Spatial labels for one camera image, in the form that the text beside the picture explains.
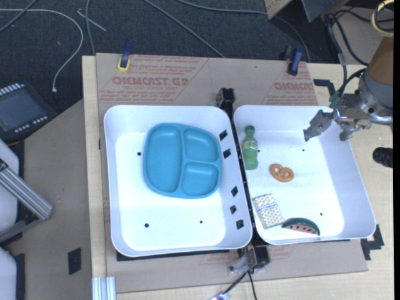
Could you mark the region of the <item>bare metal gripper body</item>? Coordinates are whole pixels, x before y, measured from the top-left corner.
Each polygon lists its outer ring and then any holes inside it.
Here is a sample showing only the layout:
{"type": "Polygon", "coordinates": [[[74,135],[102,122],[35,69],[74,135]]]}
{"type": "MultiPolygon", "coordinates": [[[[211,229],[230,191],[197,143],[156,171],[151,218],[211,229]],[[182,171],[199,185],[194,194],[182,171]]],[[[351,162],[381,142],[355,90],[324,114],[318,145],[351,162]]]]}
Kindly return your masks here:
{"type": "Polygon", "coordinates": [[[358,87],[352,94],[331,96],[331,108],[337,122],[362,121],[385,126],[393,125],[393,88],[358,87]]]}

